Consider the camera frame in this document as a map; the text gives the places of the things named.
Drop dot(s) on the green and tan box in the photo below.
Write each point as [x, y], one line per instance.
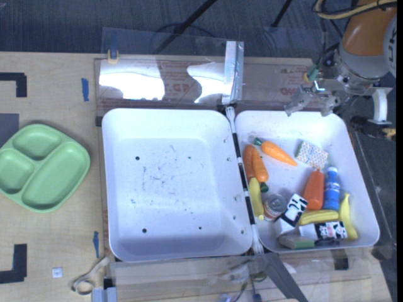
[296, 242]

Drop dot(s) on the orange bottle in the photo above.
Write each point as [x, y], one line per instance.
[315, 190]

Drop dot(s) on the cow print carton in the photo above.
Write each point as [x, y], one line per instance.
[330, 230]
[294, 209]

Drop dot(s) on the small white square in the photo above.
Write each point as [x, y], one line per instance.
[57, 272]

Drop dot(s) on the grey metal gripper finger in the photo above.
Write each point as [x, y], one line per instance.
[299, 102]
[330, 105]

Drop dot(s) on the small metal can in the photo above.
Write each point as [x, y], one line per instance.
[274, 204]

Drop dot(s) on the blue bottle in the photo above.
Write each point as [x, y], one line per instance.
[332, 190]

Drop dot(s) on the white plastic tray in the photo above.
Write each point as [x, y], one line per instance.
[346, 137]
[170, 184]

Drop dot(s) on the white and orange packet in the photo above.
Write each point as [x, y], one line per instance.
[311, 155]

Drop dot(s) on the yellow banana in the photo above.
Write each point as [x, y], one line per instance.
[346, 215]
[255, 197]
[318, 216]

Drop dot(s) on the green divided plate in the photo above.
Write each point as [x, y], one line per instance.
[53, 175]

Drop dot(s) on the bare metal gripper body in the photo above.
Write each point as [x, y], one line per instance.
[333, 87]

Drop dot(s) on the orange carrot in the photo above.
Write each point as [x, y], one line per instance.
[259, 168]
[248, 162]
[277, 151]

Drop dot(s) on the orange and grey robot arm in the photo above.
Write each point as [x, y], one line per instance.
[365, 27]

